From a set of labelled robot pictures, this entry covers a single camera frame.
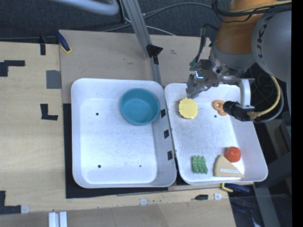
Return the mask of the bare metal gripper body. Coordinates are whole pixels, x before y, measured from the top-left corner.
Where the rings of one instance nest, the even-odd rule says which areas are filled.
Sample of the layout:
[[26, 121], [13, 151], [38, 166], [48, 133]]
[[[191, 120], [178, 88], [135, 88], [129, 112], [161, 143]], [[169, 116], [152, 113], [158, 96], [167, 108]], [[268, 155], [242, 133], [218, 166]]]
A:
[[235, 84], [240, 79], [245, 71], [234, 70], [221, 64], [219, 61], [193, 59], [190, 64], [189, 75], [190, 87], [217, 87], [219, 83]]

